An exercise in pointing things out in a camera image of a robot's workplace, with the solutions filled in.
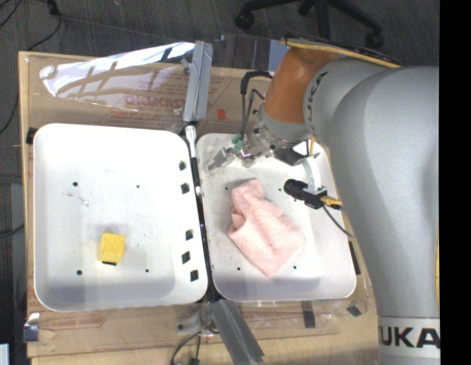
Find brown cardboard board red print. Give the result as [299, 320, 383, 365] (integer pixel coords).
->
[17, 50, 381, 360]

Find pink folded towel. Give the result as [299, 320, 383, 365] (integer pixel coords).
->
[226, 178, 306, 279]

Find white plastic tray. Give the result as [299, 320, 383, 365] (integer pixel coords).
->
[32, 122, 210, 313]
[194, 132, 358, 303]

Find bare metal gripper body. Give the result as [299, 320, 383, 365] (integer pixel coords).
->
[234, 125, 296, 160]

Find yellow cube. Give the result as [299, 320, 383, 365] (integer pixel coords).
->
[96, 232, 127, 267]

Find black cylinder on white bracket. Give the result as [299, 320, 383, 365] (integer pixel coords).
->
[283, 152, 328, 210]

